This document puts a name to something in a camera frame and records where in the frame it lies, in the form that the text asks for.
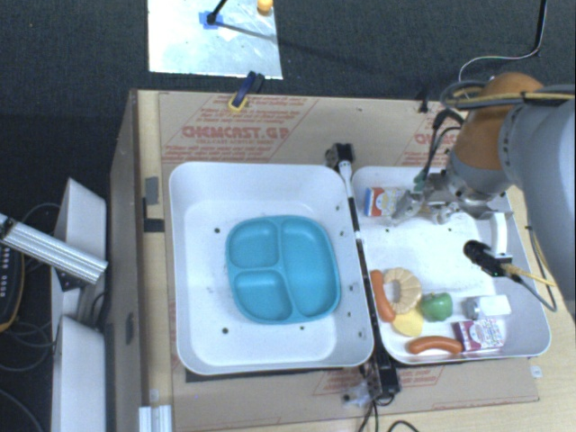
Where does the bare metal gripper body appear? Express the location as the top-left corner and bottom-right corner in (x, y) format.
(414, 173), (497, 221)

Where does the red and white carton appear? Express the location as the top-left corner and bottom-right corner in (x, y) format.
(363, 186), (409, 219)

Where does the white plastic tray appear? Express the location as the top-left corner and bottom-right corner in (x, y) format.
(350, 165), (553, 366)
(167, 160), (376, 376)

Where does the thin black and white rod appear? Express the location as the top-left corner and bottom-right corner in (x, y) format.
(339, 159), (386, 362)

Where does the green apple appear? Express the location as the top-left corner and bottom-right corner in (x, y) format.
(418, 291), (455, 323)

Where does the orange sausage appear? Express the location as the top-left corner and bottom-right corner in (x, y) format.
(407, 335), (464, 356)
(369, 268), (397, 324)

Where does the white bottle grey cap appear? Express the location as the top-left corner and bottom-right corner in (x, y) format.
(463, 293), (513, 320)

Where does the yellow crisp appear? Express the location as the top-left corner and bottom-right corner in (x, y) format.
(391, 309), (426, 338)

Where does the purple and white carton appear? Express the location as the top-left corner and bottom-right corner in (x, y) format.
(451, 318), (507, 356)

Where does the blue divided plate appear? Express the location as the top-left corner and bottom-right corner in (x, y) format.
(224, 214), (342, 326)

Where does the brown cardboard board red print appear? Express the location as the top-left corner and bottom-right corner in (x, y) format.
(157, 91), (541, 419)

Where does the black cylinder on white bracket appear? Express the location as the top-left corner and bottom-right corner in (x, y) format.
(463, 211), (515, 278)

